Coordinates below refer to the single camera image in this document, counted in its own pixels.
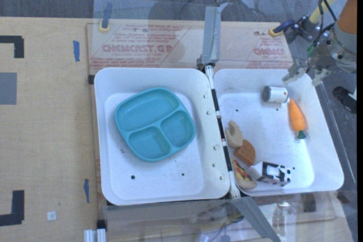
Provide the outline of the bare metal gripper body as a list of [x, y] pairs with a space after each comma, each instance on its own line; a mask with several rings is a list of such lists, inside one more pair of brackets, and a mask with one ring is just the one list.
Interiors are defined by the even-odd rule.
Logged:
[[307, 49], [307, 65], [311, 69], [335, 70], [337, 67], [357, 73], [357, 35], [324, 33], [316, 45]]

